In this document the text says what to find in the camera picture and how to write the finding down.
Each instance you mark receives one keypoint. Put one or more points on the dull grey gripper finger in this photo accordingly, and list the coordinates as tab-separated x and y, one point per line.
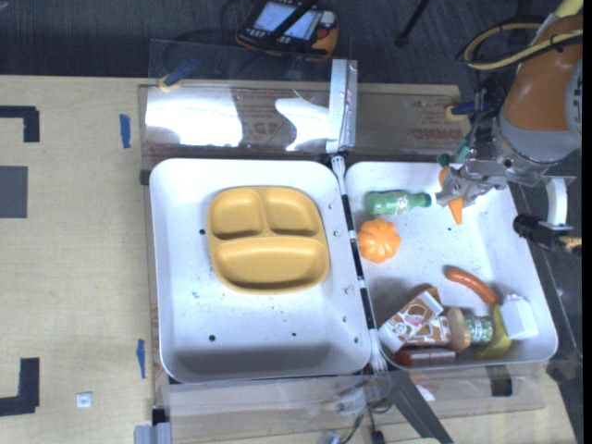
447	193
474	194

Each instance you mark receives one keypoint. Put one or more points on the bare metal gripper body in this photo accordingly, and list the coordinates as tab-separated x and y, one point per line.
490	170

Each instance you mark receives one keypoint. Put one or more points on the orange carrot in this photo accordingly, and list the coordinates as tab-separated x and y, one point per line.
457	212

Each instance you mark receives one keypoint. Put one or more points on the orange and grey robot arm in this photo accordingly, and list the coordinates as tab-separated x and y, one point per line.
536	95

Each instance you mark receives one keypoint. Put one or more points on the white plastic tray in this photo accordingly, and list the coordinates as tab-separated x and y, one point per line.
259	331
444	248

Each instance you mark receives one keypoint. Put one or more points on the green plastic bottle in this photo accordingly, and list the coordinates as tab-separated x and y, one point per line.
393	203

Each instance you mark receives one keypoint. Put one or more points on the orange pumpkin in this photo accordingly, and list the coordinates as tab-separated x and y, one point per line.
378	241

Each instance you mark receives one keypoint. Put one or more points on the orange sausage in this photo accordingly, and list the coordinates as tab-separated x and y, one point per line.
472	284

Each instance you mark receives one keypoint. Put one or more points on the brown and white carton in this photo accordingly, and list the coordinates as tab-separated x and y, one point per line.
414	324

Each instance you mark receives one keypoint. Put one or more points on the green bottle with tan cap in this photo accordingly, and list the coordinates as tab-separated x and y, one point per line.
467	330

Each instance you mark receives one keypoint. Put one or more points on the yellow banana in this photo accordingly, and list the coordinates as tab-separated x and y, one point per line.
498	344

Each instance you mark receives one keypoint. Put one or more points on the brown and red packet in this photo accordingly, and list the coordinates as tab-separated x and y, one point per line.
425	357

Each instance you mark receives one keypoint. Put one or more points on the yellow divided plate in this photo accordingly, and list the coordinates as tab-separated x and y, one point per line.
268	259

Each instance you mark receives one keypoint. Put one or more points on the small white square block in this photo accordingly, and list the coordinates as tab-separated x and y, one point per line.
84	400

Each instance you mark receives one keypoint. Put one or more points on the black cylinder on white bracket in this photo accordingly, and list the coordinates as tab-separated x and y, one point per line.
538	229

